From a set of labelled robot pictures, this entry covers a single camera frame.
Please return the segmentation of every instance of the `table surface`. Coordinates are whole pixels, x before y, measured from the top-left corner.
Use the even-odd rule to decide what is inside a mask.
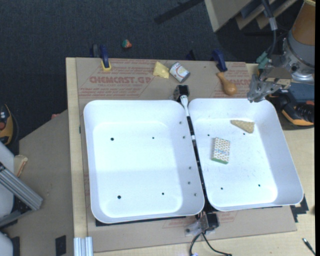
[[[255,71],[256,67],[257,66],[254,64],[247,64],[247,68],[250,74],[252,74]],[[77,238],[85,238],[88,236],[88,228],[86,218],[81,137],[79,134],[80,117],[78,104],[76,58],[66,58],[66,75],[74,236]],[[313,247],[313,249],[316,249],[314,132],[314,128],[283,131],[293,162],[300,177],[305,198],[309,207],[309,211],[307,211],[306,214],[300,214],[298,216],[298,223],[296,223],[297,231],[211,241],[212,246],[216,250],[222,252],[229,252],[237,256],[313,255],[312,252],[303,243],[302,238],[306,238]],[[100,252],[95,253],[94,255],[187,256],[189,255],[189,246],[189,243],[181,243],[129,250]],[[193,246],[193,252],[197,252],[200,256],[215,255],[215,253],[208,247],[208,245],[204,241],[196,242]]]

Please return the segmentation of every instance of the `tray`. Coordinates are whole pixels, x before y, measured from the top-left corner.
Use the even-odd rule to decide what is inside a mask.
[[[219,211],[298,204],[302,186],[269,101],[194,99],[189,113],[208,202]],[[90,201],[107,224],[196,215],[205,199],[184,108],[173,100],[93,100],[84,108]],[[247,133],[231,120],[254,122]],[[230,141],[228,164],[211,160]]]
[[[204,207],[183,107],[172,100],[94,100],[83,112],[90,201],[103,223],[198,214]]]

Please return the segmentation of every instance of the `tin can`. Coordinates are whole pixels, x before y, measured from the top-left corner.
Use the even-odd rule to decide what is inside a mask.
[[[183,83],[190,76],[190,72],[186,70],[178,61],[171,66],[169,72],[181,83]]]

